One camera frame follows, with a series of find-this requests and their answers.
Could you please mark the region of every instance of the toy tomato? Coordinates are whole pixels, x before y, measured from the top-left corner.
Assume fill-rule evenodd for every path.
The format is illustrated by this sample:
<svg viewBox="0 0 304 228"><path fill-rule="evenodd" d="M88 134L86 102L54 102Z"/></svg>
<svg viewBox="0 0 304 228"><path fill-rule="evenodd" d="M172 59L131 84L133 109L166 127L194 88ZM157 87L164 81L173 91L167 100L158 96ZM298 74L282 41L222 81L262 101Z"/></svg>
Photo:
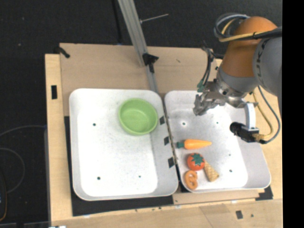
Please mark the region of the toy tomato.
<svg viewBox="0 0 304 228"><path fill-rule="evenodd" d="M193 171L202 170L205 166L205 160L199 153L192 153L187 158L188 167Z"/></svg>

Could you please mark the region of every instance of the white tray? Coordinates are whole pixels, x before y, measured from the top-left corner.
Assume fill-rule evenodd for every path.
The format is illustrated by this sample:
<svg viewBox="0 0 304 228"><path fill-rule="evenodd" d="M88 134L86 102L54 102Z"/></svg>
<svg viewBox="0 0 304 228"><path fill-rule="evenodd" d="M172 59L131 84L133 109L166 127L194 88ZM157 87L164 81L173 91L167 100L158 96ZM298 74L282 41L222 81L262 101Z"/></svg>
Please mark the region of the white tray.
<svg viewBox="0 0 304 228"><path fill-rule="evenodd" d="M196 193L262 189L270 184L270 173L260 144L247 143L235 136L229 129L232 122L245 124L245 110L228 104L209 109L205 115L193 113L196 91L171 91L165 96L168 124L175 147L181 181L189 170L187 157L192 152L200 153L219 173L219 178L208 181L203 170L198 171L198 187L190 190ZM176 148L177 142L185 139L202 139L212 142L211 146L186 150Z"/></svg>
<svg viewBox="0 0 304 228"><path fill-rule="evenodd" d="M169 196L178 187L166 122L143 136L120 126L118 109L129 98L150 102L164 117L161 98L149 90L77 89L70 95L73 186L84 200Z"/></svg>

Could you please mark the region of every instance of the black clamp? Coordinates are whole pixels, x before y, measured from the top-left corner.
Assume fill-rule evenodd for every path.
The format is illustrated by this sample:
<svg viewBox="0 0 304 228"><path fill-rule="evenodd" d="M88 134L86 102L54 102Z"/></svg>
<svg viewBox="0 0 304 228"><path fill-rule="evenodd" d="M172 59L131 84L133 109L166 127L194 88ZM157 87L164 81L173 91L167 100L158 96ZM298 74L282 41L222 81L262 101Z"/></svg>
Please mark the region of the black clamp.
<svg viewBox="0 0 304 228"><path fill-rule="evenodd" d="M156 56L153 56L153 55L150 55L148 53L144 53L143 56L143 62L146 66L149 65L149 70L151 73L154 73L154 67L153 67L153 63L155 63L159 57L156 57Z"/></svg>
<svg viewBox="0 0 304 228"><path fill-rule="evenodd" d="M258 129L254 129L252 131L249 131L246 129L246 126L242 123L236 123L236 122L233 122L231 125L230 125L230 131L240 137L242 140L250 143L250 142L256 142L256 139L255 137L253 136L254 133L259 133L259 130Z"/></svg>
<svg viewBox="0 0 304 228"><path fill-rule="evenodd" d="M70 55L69 55L62 47L55 47L55 48L53 49L53 52L54 52L55 54L60 54L60 53L62 53L66 58L69 58L69 57L70 57Z"/></svg>

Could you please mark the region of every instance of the metal rod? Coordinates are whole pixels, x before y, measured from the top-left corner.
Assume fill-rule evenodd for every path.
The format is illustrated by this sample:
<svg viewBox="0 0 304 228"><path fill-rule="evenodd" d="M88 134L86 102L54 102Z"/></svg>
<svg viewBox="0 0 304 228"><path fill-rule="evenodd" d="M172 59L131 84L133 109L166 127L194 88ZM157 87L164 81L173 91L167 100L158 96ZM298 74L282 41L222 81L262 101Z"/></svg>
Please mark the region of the metal rod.
<svg viewBox="0 0 304 228"><path fill-rule="evenodd" d="M163 15L159 15L159 16L156 16L156 17L149 18L149 19L140 19L139 21L142 24L142 23L144 23L146 21L150 21L150 20L154 20L154 19L159 19L159 18L162 18L162 17L166 17L168 15L169 15L169 13L166 13L166 14L163 14Z"/></svg>
<svg viewBox="0 0 304 228"><path fill-rule="evenodd" d="M133 0L118 0L119 6L123 13L124 21L127 25L127 29L132 41L132 44L135 48L135 51L138 55L138 59L141 66L147 68L147 77L150 85L150 89L158 93L158 88L156 85L154 73L149 71L149 67L145 66L143 61L143 55L148 53L146 41L143 36L143 30L137 15L135 4Z"/></svg>

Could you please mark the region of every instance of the carrot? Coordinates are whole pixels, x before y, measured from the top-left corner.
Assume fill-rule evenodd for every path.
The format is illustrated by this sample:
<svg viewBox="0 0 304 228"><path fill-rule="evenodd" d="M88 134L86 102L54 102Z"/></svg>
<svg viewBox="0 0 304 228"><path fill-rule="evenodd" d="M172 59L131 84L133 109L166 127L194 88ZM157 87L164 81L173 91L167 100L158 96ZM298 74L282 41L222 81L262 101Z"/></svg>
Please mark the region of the carrot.
<svg viewBox="0 0 304 228"><path fill-rule="evenodd" d="M177 142L177 148L184 147L187 150L195 150L211 145L212 142L198 139L186 139L184 142Z"/></svg>

